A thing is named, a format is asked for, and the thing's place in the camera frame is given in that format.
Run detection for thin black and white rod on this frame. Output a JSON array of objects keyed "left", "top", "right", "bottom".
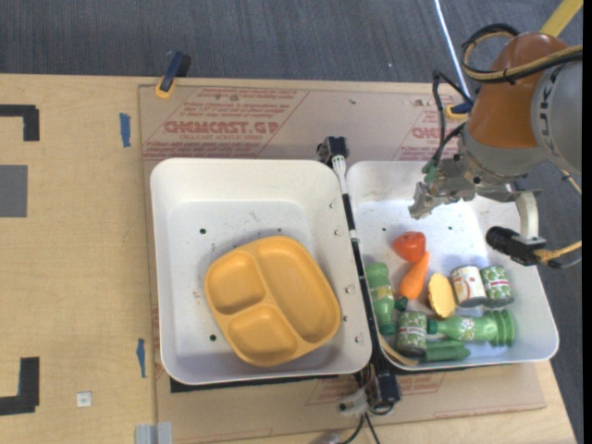
[{"left": 330, "top": 154, "right": 392, "bottom": 379}]

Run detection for yellow banana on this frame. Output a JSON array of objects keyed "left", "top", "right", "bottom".
[{"left": 379, "top": 336, "right": 420, "bottom": 367}]

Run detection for green patterned small can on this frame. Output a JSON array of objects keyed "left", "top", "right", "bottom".
[
  {"left": 394, "top": 310, "right": 429, "bottom": 358},
  {"left": 478, "top": 264, "right": 515, "bottom": 308}
]

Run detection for orange toy tomato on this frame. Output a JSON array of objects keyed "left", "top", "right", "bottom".
[{"left": 392, "top": 230, "right": 427, "bottom": 264}]

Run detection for green cucumber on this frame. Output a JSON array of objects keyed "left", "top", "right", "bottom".
[{"left": 422, "top": 339, "right": 473, "bottom": 364}]

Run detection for brown cardboard board red print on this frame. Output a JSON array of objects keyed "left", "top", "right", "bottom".
[{"left": 138, "top": 79, "right": 548, "bottom": 436}]

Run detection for white small can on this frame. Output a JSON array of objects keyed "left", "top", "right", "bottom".
[{"left": 450, "top": 265, "right": 488, "bottom": 308}]

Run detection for orange divided plate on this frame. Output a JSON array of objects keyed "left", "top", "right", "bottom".
[{"left": 203, "top": 235, "right": 343, "bottom": 369}]

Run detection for black block with thin wires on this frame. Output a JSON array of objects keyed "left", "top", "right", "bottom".
[
  {"left": 368, "top": 371, "right": 403, "bottom": 410},
  {"left": 316, "top": 135, "right": 349, "bottom": 165}
]

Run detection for yellow bread slice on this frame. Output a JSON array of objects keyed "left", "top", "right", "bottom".
[{"left": 425, "top": 272, "right": 458, "bottom": 320}]

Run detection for black cylinder on white bracket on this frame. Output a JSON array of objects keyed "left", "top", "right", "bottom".
[{"left": 485, "top": 189, "right": 548, "bottom": 267}]

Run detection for white plastic tray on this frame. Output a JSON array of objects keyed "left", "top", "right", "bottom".
[
  {"left": 149, "top": 156, "right": 374, "bottom": 386},
  {"left": 345, "top": 160, "right": 561, "bottom": 372}
]

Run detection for orange carrot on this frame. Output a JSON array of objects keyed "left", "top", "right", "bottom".
[{"left": 398, "top": 250, "right": 432, "bottom": 302}]

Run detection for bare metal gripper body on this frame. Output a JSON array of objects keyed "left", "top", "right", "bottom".
[{"left": 427, "top": 154, "right": 515, "bottom": 198}]

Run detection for green plastic bottle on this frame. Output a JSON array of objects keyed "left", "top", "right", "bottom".
[
  {"left": 364, "top": 261, "right": 398, "bottom": 337},
  {"left": 425, "top": 309, "right": 517, "bottom": 348}
]

